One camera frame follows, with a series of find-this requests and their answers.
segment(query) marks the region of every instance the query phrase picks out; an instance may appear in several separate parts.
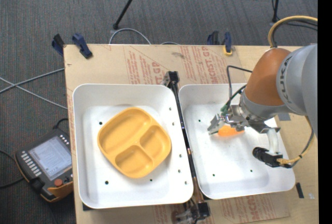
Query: orange object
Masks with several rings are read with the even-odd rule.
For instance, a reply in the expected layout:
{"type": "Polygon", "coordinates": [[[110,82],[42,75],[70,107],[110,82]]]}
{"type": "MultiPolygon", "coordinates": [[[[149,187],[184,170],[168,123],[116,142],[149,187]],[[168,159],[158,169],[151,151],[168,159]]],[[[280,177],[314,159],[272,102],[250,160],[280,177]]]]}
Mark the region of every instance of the orange object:
{"type": "Polygon", "coordinates": [[[109,120],[98,133],[98,146],[120,172],[141,178],[170,153],[171,139],[146,111],[129,107],[109,120]]]}
{"type": "Polygon", "coordinates": [[[243,133],[244,131],[237,131],[235,128],[230,127],[229,125],[224,125],[221,127],[218,131],[218,135],[220,136],[232,136],[232,135],[238,135],[243,133]]]}
{"type": "Polygon", "coordinates": [[[55,185],[56,187],[60,187],[60,186],[62,186],[62,185],[63,185],[63,181],[62,181],[62,179],[56,179],[56,180],[54,181],[54,185],[55,185]]]}

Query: black bracket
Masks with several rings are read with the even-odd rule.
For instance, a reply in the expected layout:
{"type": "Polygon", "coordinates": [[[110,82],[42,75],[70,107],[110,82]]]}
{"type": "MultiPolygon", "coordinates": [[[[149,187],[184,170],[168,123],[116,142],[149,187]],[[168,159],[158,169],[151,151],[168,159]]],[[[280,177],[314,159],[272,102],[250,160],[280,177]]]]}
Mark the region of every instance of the black bracket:
{"type": "Polygon", "coordinates": [[[207,45],[220,45],[219,42],[219,31],[214,31],[212,34],[210,34],[207,38],[207,45]]]}
{"type": "Polygon", "coordinates": [[[53,41],[52,41],[52,46],[62,57],[63,57],[63,46],[64,45],[65,44],[59,34],[54,36],[53,41]]]}
{"type": "Polygon", "coordinates": [[[74,44],[80,47],[80,53],[87,59],[92,56],[92,52],[89,50],[87,43],[85,42],[83,36],[79,33],[75,33],[72,37],[74,44]]]}

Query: white tray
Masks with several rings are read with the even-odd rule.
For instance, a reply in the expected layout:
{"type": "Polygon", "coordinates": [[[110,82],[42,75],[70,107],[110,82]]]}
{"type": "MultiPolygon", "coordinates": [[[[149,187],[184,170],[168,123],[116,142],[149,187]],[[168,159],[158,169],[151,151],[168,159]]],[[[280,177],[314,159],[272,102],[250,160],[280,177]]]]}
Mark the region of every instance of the white tray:
{"type": "Polygon", "coordinates": [[[84,84],[73,93],[78,190],[90,208],[113,208],[188,201],[193,184],[173,92],[162,85],[84,84]],[[147,111],[168,132],[172,150],[151,173],[129,178],[101,153],[101,126],[128,107],[147,111]]]}
{"type": "MultiPolygon", "coordinates": [[[[233,92],[244,84],[233,84],[233,92]]],[[[266,134],[252,128],[236,136],[209,136],[211,119],[220,112],[229,96],[228,84],[185,85],[179,100],[192,152],[199,187],[210,199],[241,197],[291,189],[295,184],[293,169],[269,167],[252,155],[255,147],[269,149],[266,134]]],[[[232,104],[239,103],[236,96],[232,104]]],[[[276,127],[274,119],[266,121],[276,127]]],[[[278,133],[279,151],[288,159],[278,133]]]]}

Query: white cable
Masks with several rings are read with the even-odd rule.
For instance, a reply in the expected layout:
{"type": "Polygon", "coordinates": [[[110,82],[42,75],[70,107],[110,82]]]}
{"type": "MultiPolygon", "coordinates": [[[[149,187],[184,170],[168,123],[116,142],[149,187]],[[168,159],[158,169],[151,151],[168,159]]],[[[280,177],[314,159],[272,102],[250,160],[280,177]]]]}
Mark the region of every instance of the white cable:
{"type": "Polygon", "coordinates": [[[48,100],[48,99],[46,99],[46,98],[44,98],[44,97],[41,97],[41,96],[39,96],[39,95],[37,95],[37,94],[35,94],[35,93],[29,91],[29,90],[26,90],[26,89],[24,89],[24,88],[18,86],[18,85],[21,85],[21,84],[23,84],[23,83],[26,83],[26,82],[29,82],[29,81],[35,80],[35,79],[40,78],[40,77],[48,76],[48,75],[51,75],[51,74],[53,74],[53,73],[56,73],[56,72],[59,72],[59,71],[62,71],[62,70],[64,70],[64,68],[62,68],[62,69],[58,69],[58,70],[55,70],[55,71],[52,71],[52,72],[49,72],[49,73],[46,73],[46,74],[43,74],[43,75],[40,75],[40,76],[37,76],[37,77],[33,77],[33,78],[31,78],[31,79],[28,79],[28,80],[25,80],[25,81],[19,82],[19,83],[17,83],[17,84],[13,84],[13,83],[7,81],[6,79],[0,77],[0,79],[1,79],[2,81],[4,81],[4,82],[6,82],[6,83],[8,83],[8,84],[11,85],[10,87],[7,87],[7,88],[5,88],[5,89],[3,89],[3,90],[0,90],[0,93],[3,93],[3,92],[5,92],[6,90],[11,89],[11,88],[13,88],[13,87],[17,87],[17,88],[19,88],[19,89],[21,89],[21,90],[24,90],[25,92],[27,92],[27,93],[29,93],[29,94],[31,94],[31,95],[34,95],[34,96],[36,96],[36,97],[38,97],[38,98],[44,100],[44,101],[47,101],[47,102],[49,102],[49,103],[51,103],[51,104],[54,104],[54,105],[59,106],[59,107],[64,108],[64,109],[68,109],[68,108],[66,108],[66,107],[64,107],[64,106],[62,106],[62,105],[60,105],[60,104],[58,104],[58,103],[52,102],[52,101],[50,101],[50,100],[48,100]]]}
{"type": "Polygon", "coordinates": [[[43,74],[43,75],[40,75],[40,76],[37,76],[37,77],[30,78],[30,79],[28,79],[28,80],[25,80],[25,81],[22,81],[22,82],[19,82],[19,83],[13,84],[13,85],[11,85],[11,86],[9,86],[9,87],[6,87],[6,88],[3,89],[3,90],[0,90],[0,94],[3,93],[3,92],[5,92],[5,91],[8,90],[8,89],[14,88],[14,87],[16,87],[16,86],[19,86],[19,85],[22,85],[22,84],[24,84],[24,83],[30,82],[30,81],[35,80],[35,79],[37,79],[37,78],[44,77],[44,76],[48,76],[48,75],[51,75],[51,74],[54,74],[54,73],[56,73],[56,72],[63,71],[63,70],[64,70],[64,68],[62,68],[62,69],[58,69],[58,70],[55,70],[55,71],[52,71],[52,72],[49,72],[49,73],[46,73],[46,74],[43,74]]]}
{"type": "Polygon", "coordinates": [[[279,144],[278,144],[278,135],[275,131],[274,128],[270,128],[267,132],[266,132],[267,136],[268,136],[268,140],[269,140],[269,145],[270,145],[270,149],[269,152],[276,154],[279,152],[279,144]]]}
{"type": "Polygon", "coordinates": [[[118,32],[120,32],[120,31],[134,31],[134,32],[140,34],[140,35],[141,35],[144,39],[146,39],[146,41],[151,45],[151,43],[150,43],[150,41],[147,39],[147,37],[145,37],[145,36],[144,36],[142,33],[140,33],[139,31],[134,30],[134,29],[130,29],[130,28],[117,30],[117,31],[111,36],[111,38],[109,39],[109,43],[108,43],[108,44],[111,44],[112,39],[114,38],[114,36],[115,36],[118,32]]]}
{"type": "Polygon", "coordinates": [[[161,45],[163,45],[163,44],[175,44],[175,45],[179,45],[179,44],[174,43],[174,42],[172,42],[172,41],[165,41],[164,43],[161,43],[161,45]]]}

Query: wire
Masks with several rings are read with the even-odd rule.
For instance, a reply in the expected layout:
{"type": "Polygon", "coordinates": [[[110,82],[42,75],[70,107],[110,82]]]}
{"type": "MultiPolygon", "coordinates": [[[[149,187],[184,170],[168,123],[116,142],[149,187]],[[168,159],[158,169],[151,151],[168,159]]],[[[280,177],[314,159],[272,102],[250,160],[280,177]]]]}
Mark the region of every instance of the wire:
{"type": "Polygon", "coordinates": [[[48,76],[48,75],[54,74],[54,73],[59,72],[59,71],[62,71],[62,70],[64,70],[64,68],[62,68],[62,69],[58,69],[58,70],[55,70],[55,71],[52,71],[52,72],[49,72],[49,73],[46,73],[46,74],[43,74],[43,75],[40,75],[40,76],[37,76],[37,77],[30,78],[30,79],[28,79],[28,80],[25,80],[25,81],[19,82],[19,83],[17,83],[17,84],[13,84],[13,83],[9,82],[8,80],[6,80],[6,79],[0,77],[0,79],[1,79],[2,81],[4,81],[4,82],[6,82],[6,83],[8,83],[8,84],[11,85],[11,86],[9,86],[9,87],[3,89],[3,90],[0,90],[0,94],[3,93],[3,92],[5,92],[5,91],[7,91],[7,90],[9,90],[9,89],[11,89],[11,88],[17,87],[17,88],[19,88],[19,89],[21,89],[21,90],[23,90],[23,91],[25,91],[25,92],[27,92],[27,93],[29,93],[29,94],[31,94],[31,95],[34,95],[34,96],[36,96],[36,97],[38,97],[38,98],[40,98],[40,99],[42,99],[42,100],[44,100],[44,101],[47,101],[47,102],[49,102],[49,103],[51,103],[51,104],[53,104],[53,105],[56,105],[56,106],[61,107],[61,108],[64,108],[64,109],[67,109],[66,107],[64,107],[64,106],[62,106],[62,105],[60,105],[60,104],[58,104],[58,103],[55,103],[55,102],[53,102],[53,101],[50,101],[50,100],[48,100],[48,99],[46,99],[46,98],[44,98],[44,97],[42,97],[42,96],[39,96],[39,95],[37,95],[37,94],[35,94],[35,93],[33,93],[33,92],[31,92],[31,91],[29,91],[29,90],[27,90],[27,89],[24,89],[24,88],[22,88],[22,87],[19,86],[19,85],[21,85],[21,84],[24,84],[24,83],[27,83],[27,82],[29,82],[29,81],[35,80],[35,79],[37,79],[37,78],[44,77],[44,76],[48,76]]]}
{"type": "Polygon", "coordinates": [[[47,204],[48,204],[49,209],[51,210],[51,215],[52,215],[53,222],[54,222],[55,224],[58,224],[57,219],[56,219],[56,217],[55,217],[55,215],[54,215],[54,212],[53,212],[53,210],[52,210],[52,208],[51,208],[50,203],[47,203],[47,204]]]}
{"type": "Polygon", "coordinates": [[[226,102],[226,104],[229,106],[231,101],[233,100],[233,98],[235,98],[235,96],[237,94],[241,94],[242,93],[242,90],[246,87],[247,85],[243,85],[242,87],[240,87],[230,98],[229,100],[226,102]]]}
{"type": "Polygon", "coordinates": [[[32,80],[38,79],[38,78],[40,78],[40,77],[49,76],[49,75],[51,75],[51,74],[54,74],[54,73],[57,73],[57,72],[59,72],[59,71],[63,71],[63,70],[64,70],[64,68],[61,68],[61,69],[58,69],[58,70],[55,70],[55,71],[52,71],[52,72],[49,72],[49,73],[46,73],[46,74],[43,74],[43,75],[37,76],[37,77],[30,78],[30,79],[28,79],[28,80],[25,80],[25,81],[19,82],[19,83],[17,83],[17,84],[13,84],[13,85],[11,85],[11,86],[5,88],[5,89],[0,90],[0,93],[3,93],[3,92],[5,92],[6,90],[11,89],[11,88],[14,88],[14,87],[16,87],[16,86],[19,86],[19,85],[21,85],[21,84],[24,84],[24,83],[30,82],[30,81],[32,81],[32,80]]]}
{"type": "Polygon", "coordinates": [[[164,43],[161,43],[160,45],[163,45],[163,44],[175,44],[175,45],[179,45],[179,44],[174,43],[174,42],[172,42],[172,41],[166,41],[166,42],[164,42],[164,43]]]}
{"type": "Polygon", "coordinates": [[[126,28],[126,29],[120,29],[120,30],[117,30],[116,32],[114,32],[114,34],[111,36],[111,38],[109,39],[109,43],[108,44],[111,44],[114,36],[116,34],[118,34],[120,31],[134,31],[138,34],[140,34],[150,45],[151,45],[151,42],[147,39],[147,37],[145,37],[141,32],[137,31],[137,30],[134,30],[134,29],[130,29],[130,28],[126,28]]]}
{"type": "MultiPolygon", "coordinates": [[[[3,151],[3,150],[0,150],[0,152],[3,153],[3,154],[5,154],[5,155],[7,155],[9,158],[11,158],[12,160],[14,160],[14,162],[16,162],[15,159],[14,159],[10,154],[8,154],[7,152],[5,152],[5,151],[3,151]]],[[[23,177],[22,177],[22,178],[19,178],[19,179],[17,179],[17,180],[14,180],[14,181],[12,181],[11,183],[8,183],[8,184],[5,184],[5,185],[0,185],[0,189],[1,189],[1,188],[7,188],[7,187],[9,187],[9,186],[12,186],[12,185],[14,185],[14,184],[17,184],[17,183],[19,183],[19,182],[22,181],[22,180],[24,180],[23,177]]]]}
{"type": "MultiPolygon", "coordinates": [[[[274,0],[272,0],[272,8],[273,8],[273,11],[275,11],[274,0]]],[[[309,25],[317,26],[316,24],[312,24],[311,22],[308,22],[308,21],[304,21],[304,23],[309,24],[309,25]]],[[[305,26],[305,25],[289,24],[289,23],[288,23],[287,25],[307,27],[307,28],[309,28],[309,29],[312,29],[312,30],[317,31],[317,29],[315,29],[314,27],[309,27],[309,26],[305,26]]]]}
{"type": "Polygon", "coordinates": [[[308,17],[308,16],[291,16],[291,17],[287,17],[284,19],[279,20],[278,22],[276,22],[270,29],[269,34],[268,34],[268,41],[270,44],[270,48],[276,48],[276,42],[274,40],[274,34],[276,32],[276,30],[285,23],[289,23],[291,21],[299,21],[299,22],[305,22],[305,21],[309,21],[309,22],[313,22],[318,24],[318,19],[317,18],[313,18],[313,17],[308,17]]]}
{"type": "Polygon", "coordinates": [[[57,122],[57,124],[56,124],[55,126],[53,126],[53,129],[57,129],[57,128],[59,127],[59,124],[60,124],[62,121],[65,121],[65,120],[68,121],[68,118],[62,118],[61,120],[59,120],[59,121],[57,122]]]}
{"type": "Polygon", "coordinates": [[[313,132],[313,129],[311,129],[311,135],[310,135],[310,138],[305,146],[305,148],[303,149],[303,151],[301,152],[300,155],[298,155],[296,158],[294,159],[290,159],[290,160],[287,160],[287,159],[277,159],[276,161],[280,164],[280,165],[285,165],[285,164],[289,164],[289,163],[293,163],[292,165],[290,166],[287,166],[287,168],[292,168],[296,165],[296,163],[302,159],[309,151],[309,149],[312,147],[313,145],[313,139],[314,139],[314,132],[313,132]]]}
{"type": "Polygon", "coordinates": [[[228,85],[229,85],[229,98],[231,99],[231,97],[232,97],[232,83],[231,83],[230,74],[229,74],[229,69],[230,68],[235,68],[235,69],[246,71],[246,72],[249,72],[249,73],[252,73],[252,71],[248,70],[248,69],[241,68],[241,67],[233,66],[233,65],[228,65],[226,67],[227,78],[228,78],[228,85]]]}
{"type": "MultiPolygon", "coordinates": [[[[137,31],[137,30],[134,30],[134,29],[131,29],[131,28],[125,28],[125,29],[120,29],[120,30],[117,30],[113,35],[112,37],[109,39],[109,43],[108,44],[111,44],[115,34],[117,34],[118,32],[121,32],[121,31],[134,31],[138,34],[140,34],[150,45],[152,44],[148,38],[146,36],[144,36],[141,32],[137,31]]],[[[165,45],[165,44],[174,44],[174,45],[179,45],[178,43],[174,43],[172,41],[165,41],[164,43],[161,43],[160,45],[165,45]]]]}

